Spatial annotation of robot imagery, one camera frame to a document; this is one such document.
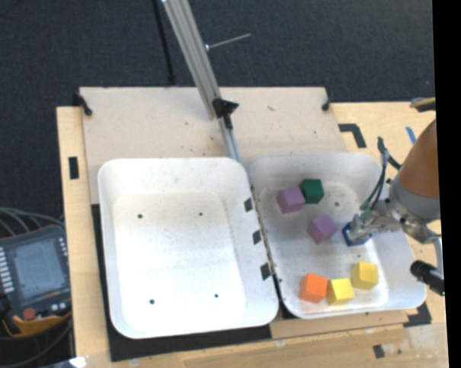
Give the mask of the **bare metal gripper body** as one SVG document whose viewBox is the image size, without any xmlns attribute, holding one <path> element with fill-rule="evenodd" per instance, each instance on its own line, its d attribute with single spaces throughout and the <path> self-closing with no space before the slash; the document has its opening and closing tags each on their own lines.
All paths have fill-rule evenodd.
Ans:
<svg viewBox="0 0 461 368">
<path fill-rule="evenodd" d="M 402 230 L 419 243 L 430 241 L 428 219 L 415 215 L 404 204 L 392 198 L 379 200 L 375 205 L 368 206 L 362 211 L 362 217 L 366 231 Z"/>
</svg>

